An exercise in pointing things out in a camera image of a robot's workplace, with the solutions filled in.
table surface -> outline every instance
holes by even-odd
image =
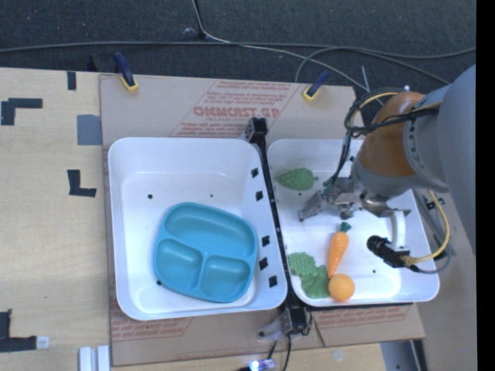
[[[110,345],[102,150],[77,144],[77,116],[100,114],[98,74],[78,73],[71,94],[66,72],[0,69],[0,80],[0,100],[42,98],[46,106],[17,109],[15,125],[0,127],[0,311],[12,309],[11,336],[49,336],[48,349],[0,354],[0,369],[77,369],[79,348]],[[68,169],[81,171],[94,198],[68,196]],[[292,351],[288,369],[386,370],[379,343],[339,347],[342,358],[336,349]],[[285,352],[275,359],[283,363]],[[125,369],[234,370],[250,360]]]

orange fruit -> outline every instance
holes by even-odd
[[[336,301],[345,301],[354,294],[354,281],[346,274],[334,274],[328,283],[330,296]]]

cardboard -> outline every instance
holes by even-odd
[[[242,138],[251,117],[265,117],[267,144],[281,138],[342,138],[355,95],[350,87],[322,86],[306,101],[308,84],[137,76],[128,92],[119,75],[101,75],[101,125],[108,238],[111,354],[114,366],[266,353],[257,328],[278,310],[140,322],[118,307],[114,290],[107,154],[124,137]],[[353,345],[424,336],[415,305],[313,312],[307,336],[293,349]]]

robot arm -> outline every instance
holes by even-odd
[[[476,65],[451,85],[429,94],[395,94],[366,132],[346,119],[348,132],[341,161],[347,158],[345,143],[351,135],[366,135],[351,176],[339,178],[337,171],[306,203],[299,219],[314,216],[328,205],[337,206],[344,219],[361,208],[386,217],[396,212],[387,201],[408,189],[450,191],[476,252],[475,121]]]

dark background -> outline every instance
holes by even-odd
[[[426,93],[476,62],[476,0],[196,2],[200,18],[193,0],[0,0],[0,66],[114,72],[118,51],[136,74],[311,83],[323,66],[296,78],[302,57],[240,44],[300,56],[328,46],[339,48],[315,57],[332,67],[328,84],[359,95],[367,83]],[[65,43],[77,45],[47,47]],[[44,47],[16,49],[31,46]]]

